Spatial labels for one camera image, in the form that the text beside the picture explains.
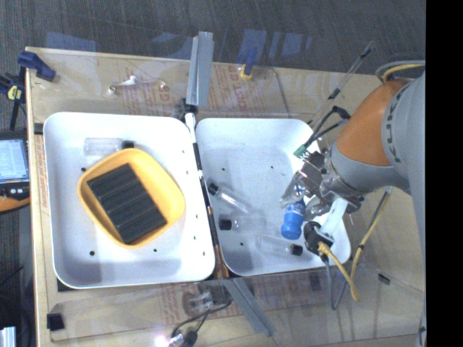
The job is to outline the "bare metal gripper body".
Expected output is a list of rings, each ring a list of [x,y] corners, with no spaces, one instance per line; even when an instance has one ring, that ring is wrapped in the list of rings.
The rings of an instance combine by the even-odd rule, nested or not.
[[[361,207],[364,196],[346,183],[331,162],[331,156],[318,151],[306,152],[299,174],[305,185],[306,195],[311,199],[316,196],[325,205],[327,213],[337,198],[347,201],[347,213],[353,213]]]

